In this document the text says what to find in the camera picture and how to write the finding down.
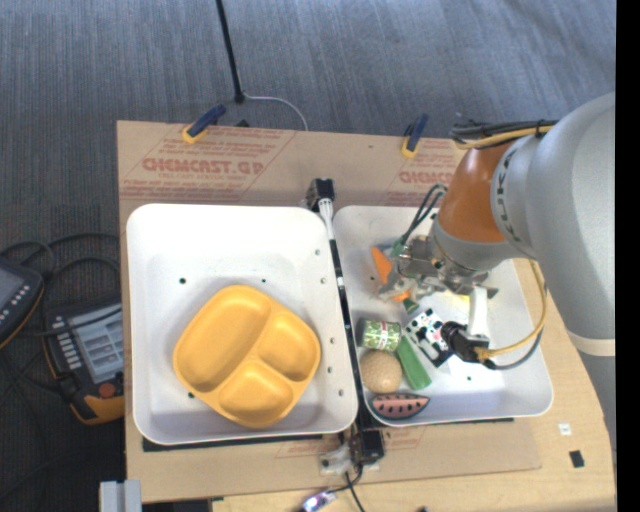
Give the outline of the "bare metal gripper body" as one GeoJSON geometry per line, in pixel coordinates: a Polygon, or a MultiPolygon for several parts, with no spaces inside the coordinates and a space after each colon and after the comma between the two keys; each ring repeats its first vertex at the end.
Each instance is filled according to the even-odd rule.
{"type": "Polygon", "coordinates": [[[413,237],[395,258],[395,268],[402,277],[420,278],[429,284],[429,295],[450,291],[470,295],[489,278],[487,270],[466,268],[452,261],[428,235],[413,237]]]}

